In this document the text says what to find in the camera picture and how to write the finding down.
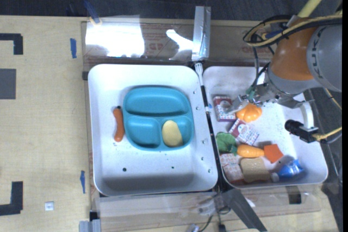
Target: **toy carrot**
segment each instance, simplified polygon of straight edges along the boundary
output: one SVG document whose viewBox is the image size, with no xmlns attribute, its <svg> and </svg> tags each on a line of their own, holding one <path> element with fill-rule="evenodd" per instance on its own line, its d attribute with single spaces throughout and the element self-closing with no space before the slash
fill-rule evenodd
<svg viewBox="0 0 348 232">
<path fill-rule="evenodd" d="M 242 144 L 237 147 L 237 154 L 243 158 L 257 158 L 263 156 L 265 152 L 260 148 Z"/>
</svg>

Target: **black tape mark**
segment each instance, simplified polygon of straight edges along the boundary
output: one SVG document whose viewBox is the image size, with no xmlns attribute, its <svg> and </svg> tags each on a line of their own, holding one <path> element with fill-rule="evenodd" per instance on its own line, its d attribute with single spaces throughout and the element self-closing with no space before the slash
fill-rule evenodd
<svg viewBox="0 0 348 232">
<path fill-rule="evenodd" d="M 10 204 L 0 205 L 0 216 L 20 214 L 23 210 L 23 182 L 12 182 Z"/>
<path fill-rule="evenodd" d="M 0 41 L 13 41 L 13 54 L 23 55 L 23 36 L 20 33 L 0 33 Z"/>
</svg>

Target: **orange toy carrot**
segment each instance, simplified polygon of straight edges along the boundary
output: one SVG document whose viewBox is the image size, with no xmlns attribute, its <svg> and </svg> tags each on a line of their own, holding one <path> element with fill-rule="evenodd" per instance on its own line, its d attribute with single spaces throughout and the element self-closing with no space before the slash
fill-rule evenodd
<svg viewBox="0 0 348 232">
<path fill-rule="evenodd" d="M 260 148 L 242 144 L 237 147 L 237 154 L 243 158 L 257 158 L 263 156 L 265 152 Z"/>
<path fill-rule="evenodd" d="M 117 108 L 115 108 L 113 111 L 113 114 L 116 119 L 116 125 L 117 125 L 114 139 L 116 142 L 120 142 L 123 136 L 125 135 L 125 127 L 123 125 L 123 115 L 122 115 L 121 107 L 118 106 Z"/>
</svg>

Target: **blue tape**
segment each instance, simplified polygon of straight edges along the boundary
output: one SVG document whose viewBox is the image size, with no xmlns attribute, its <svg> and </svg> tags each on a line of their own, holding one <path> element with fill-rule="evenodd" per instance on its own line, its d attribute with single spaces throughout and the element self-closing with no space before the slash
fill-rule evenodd
<svg viewBox="0 0 348 232">
<path fill-rule="evenodd" d="M 89 3 L 87 0 L 83 0 L 83 5 L 91 15 L 91 18 L 94 20 L 96 24 L 101 23 L 101 20 L 99 19 L 99 16 L 97 14 L 97 11 L 94 9 L 91 3 Z"/>
<path fill-rule="evenodd" d="M 82 185 L 82 191 L 83 193 L 86 193 L 86 188 L 85 188 L 85 172 L 81 170 L 81 175 L 80 175 L 80 181 Z"/>
<path fill-rule="evenodd" d="M 76 40 L 73 38 L 70 38 L 70 50 L 71 50 L 71 56 L 73 58 L 77 58 L 77 56 L 76 56 Z"/>
<path fill-rule="evenodd" d="M 277 30 L 277 31 L 272 31 L 272 32 L 269 32 L 268 34 L 266 34 L 266 39 L 270 39 L 272 37 L 274 37 L 275 35 L 281 33 L 283 30 Z"/>
</svg>

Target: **small white label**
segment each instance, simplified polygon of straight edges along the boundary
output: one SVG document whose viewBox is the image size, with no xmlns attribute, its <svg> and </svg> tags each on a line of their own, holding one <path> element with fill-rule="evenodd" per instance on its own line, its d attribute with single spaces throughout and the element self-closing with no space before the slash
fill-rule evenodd
<svg viewBox="0 0 348 232">
<path fill-rule="evenodd" d="M 54 201 L 45 202 L 45 211 L 54 210 Z"/>
</svg>

